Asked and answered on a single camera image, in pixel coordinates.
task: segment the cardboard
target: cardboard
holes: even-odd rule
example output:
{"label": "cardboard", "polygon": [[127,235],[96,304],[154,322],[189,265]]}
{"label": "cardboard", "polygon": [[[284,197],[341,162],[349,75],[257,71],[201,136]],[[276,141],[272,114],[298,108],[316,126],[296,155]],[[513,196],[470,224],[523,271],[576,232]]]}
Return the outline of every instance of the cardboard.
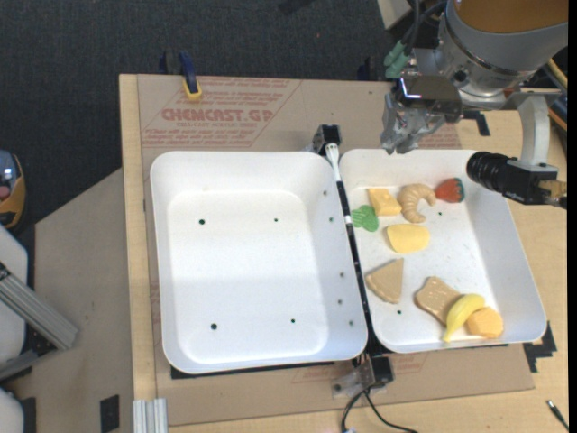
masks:
{"label": "cardboard", "polygon": [[[151,281],[157,396],[166,398],[171,426],[341,409],[331,381],[351,362],[173,379],[163,354],[149,171],[173,149],[299,151],[321,124],[339,124],[341,153],[380,147],[384,96],[390,84],[265,78],[199,78],[203,97],[191,103],[182,79],[139,75],[142,171]],[[454,125],[421,148],[459,149]],[[395,381],[376,403],[398,403],[534,388],[522,345],[389,356]]]}

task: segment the white plastic object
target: white plastic object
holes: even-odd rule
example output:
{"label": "white plastic object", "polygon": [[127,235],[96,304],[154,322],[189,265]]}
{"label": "white plastic object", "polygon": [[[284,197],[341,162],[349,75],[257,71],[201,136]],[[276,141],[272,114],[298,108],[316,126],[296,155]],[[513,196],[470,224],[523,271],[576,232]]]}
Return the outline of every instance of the white plastic object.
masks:
{"label": "white plastic object", "polygon": [[331,165],[167,152],[151,166],[164,353],[185,373],[348,360],[367,327]]}
{"label": "white plastic object", "polygon": [[[350,209],[370,204],[367,188],[386,188],[397,196],[400,188],[424,183],[432,189],[444,180],[460,178],[464,201],[440,199],[432,207],[418,206],[431,235],[426,249],[401,255],[388,245],[387,225],[407,223],[402,215],[380,216],[380,229],[369,233],[355,228],[364,274],[403,257],[403,285],[399,304],[386,303],[367,288],[375,334],[397,353],[446,348],[502,345],[538,340],[546,317],[529,269],[508,202],[497,192],[472,182],[466,163],[474,151],[414,150],[388,155],[384,150],[353,150],[341,158],[341,175]],[[442,341],[443,326],[418,308],[415,293],[426,278],[437,276],[461,293],[479,293],[503,317],[504,333],[495,339],[467,335],[461,328],[452,341]]]}
{"label": "white plastic object", "polygon": [[24,413],[20,402],[0,388],[0,431],[23,433]]}
{"label": "white plastic object", "polygon": [[[22,282],[28,276],[28,253],[14,236],[0,225],[0,262]],[[26,322],[0,301],[0,364],[20,354]]]}

